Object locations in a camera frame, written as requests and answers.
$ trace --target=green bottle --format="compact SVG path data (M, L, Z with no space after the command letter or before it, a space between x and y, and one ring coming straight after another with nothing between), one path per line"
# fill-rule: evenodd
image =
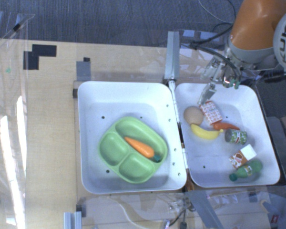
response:
M251 176L253 173L260 172L263 168L261 161L252 160L243 166L239 167L235 173L232 173L229 178L231 181L236 181L238 178L246 178Z

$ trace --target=round brown object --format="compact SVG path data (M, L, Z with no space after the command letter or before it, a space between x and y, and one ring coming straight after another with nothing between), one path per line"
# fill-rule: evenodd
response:
M190 124L200 125L204 120L204 114L202 113L202 111L194 106L188 107L184 111L183 116L189 125Z

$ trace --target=orange carrot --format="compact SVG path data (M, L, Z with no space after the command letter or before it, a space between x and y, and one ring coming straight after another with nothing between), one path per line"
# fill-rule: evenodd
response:
M224 123L224 122L217 122L213 125L215 130L220 130L220 129L234 129L234 130L239 130L239 128L235 125L229 124L229 123Z
M154 157L154 150L145 143L142 143L138 140L132 139L130 137L124 137L125 141L132 146L135 150L137 150L140 154L142 154L146 158Z

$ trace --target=yellow banana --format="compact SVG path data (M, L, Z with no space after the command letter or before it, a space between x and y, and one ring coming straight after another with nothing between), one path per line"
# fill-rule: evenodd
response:
M207 131L195 124L191 124L191 129L192 132L198 137L210 140L217 138L218 135L224 131L223 129L220 129L219 131Z

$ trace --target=green plate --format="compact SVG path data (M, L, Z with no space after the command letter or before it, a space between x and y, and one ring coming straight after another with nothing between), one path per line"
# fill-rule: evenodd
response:
M124 137L130 137L153 148L160 160L148 159L133 149ZM114 123L98 144L98 153L105 164L122 179L138 184L153 176L167 156L166 142L149 126L134 117Z

